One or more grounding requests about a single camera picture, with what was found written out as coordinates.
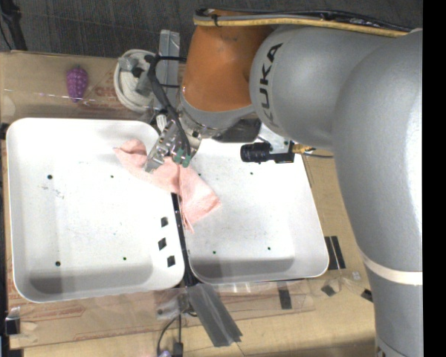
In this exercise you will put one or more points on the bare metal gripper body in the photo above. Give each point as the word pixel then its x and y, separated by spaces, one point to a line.
pixel 168 135

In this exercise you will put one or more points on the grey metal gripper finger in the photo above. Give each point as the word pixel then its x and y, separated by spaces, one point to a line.
pixel 154 160

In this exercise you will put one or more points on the pink cloth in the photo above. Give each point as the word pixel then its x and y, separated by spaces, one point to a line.
pixel 193 195

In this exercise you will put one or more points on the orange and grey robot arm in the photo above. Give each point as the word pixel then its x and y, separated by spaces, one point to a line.
pixel 357 125

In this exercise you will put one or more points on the white plastic tray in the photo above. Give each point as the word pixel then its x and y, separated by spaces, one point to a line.
pixel 252 214
pixel 89 218

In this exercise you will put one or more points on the purple grapes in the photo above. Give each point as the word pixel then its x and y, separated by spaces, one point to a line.
pixel 77 82

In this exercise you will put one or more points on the brown cardboard board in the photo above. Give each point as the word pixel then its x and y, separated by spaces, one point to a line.
pixel 319 322

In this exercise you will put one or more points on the black cylinder on white bracket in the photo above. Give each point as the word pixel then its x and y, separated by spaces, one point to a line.
pixel 255 152

